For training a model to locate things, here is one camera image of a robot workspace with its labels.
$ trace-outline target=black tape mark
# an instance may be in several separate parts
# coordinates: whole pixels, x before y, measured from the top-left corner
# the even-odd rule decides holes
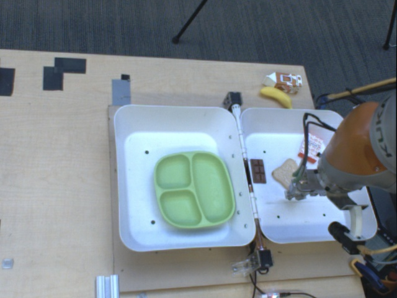
[[[11,96],[14,91],[15,68],[0,68],[0,96]]]
[[[43,90],[62,91],[64,73],[86,73],[85,58],[55,58],[55,66],[45,66],[43,71]]]

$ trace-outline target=red and white package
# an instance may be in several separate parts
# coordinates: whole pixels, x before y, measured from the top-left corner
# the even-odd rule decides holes
[[[318,153],[324,151],[324,140],[309,133],[309,150],[308,150],[308,161],[310,163],[316,163],[318,160]],[[303,158],[305,156],[305,139],[303,139],[300,145],[298,156]]]

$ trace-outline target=white tray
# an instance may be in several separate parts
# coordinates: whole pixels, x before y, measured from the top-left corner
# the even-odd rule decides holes
[[[327,197],[308,196],[301,201],[286,200],[284,188],[272,172],[288,159],[300,164],[298,157],[303,141],[303,114],[311,112],[322,121],[337,128],[342,117],[333,111],[308,111],[301,109],[250,108],[241,116],[244,139],[249,159],[263,159],[266,184],[254,184],[261,229],[265,236],[276,243],[321,242],[334,240],[328,232],[333,221],[350,227],[349,211],[339,210]],[[327,145],[333,132],[311,125],[309,132],[322,138]],[[308,163],[309,169],[317,168]],[[358,204],[368,204],[363,210],[364,238],[371,238],[377,231],[377,221],[365,188],[349,193]]]
[[[115,115],[120,237],[135,251],[243,246],[255,234],[234,117],[222,108],[121,107]],[[212,228],[180,229],[162,217],[154,190],[157,161],[171,153],[209,151],[228,168],[236,211]]]

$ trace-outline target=black clamp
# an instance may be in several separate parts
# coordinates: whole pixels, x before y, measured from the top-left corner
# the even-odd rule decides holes
[[[223,108],[231,112],[231,106],[236,104],[240,106],[243,104],[243,100],[241,99],[241,93],[228,92],[222,103]]]
[[[339,222],[332,222],[328,226],[328,232],[342,244],[342,247],[350,255],[358,255],[360,251],[357,249],[357,245],[364,245],[365,241],[355,241],[349,237],[350,230]]]
[[[259,255],[259,265],[260,265],[259,271],[269,270],[269,268],[273,266],[273,258],[271,251],[268,249],[259,250],[258,255]]]

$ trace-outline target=gray carpet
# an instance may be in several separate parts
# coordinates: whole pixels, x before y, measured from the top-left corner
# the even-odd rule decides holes
[[[303,65],[315,96],[396,76],[394,0],[209,0],[172,44],[200,1],[0,0],[0,48]]]

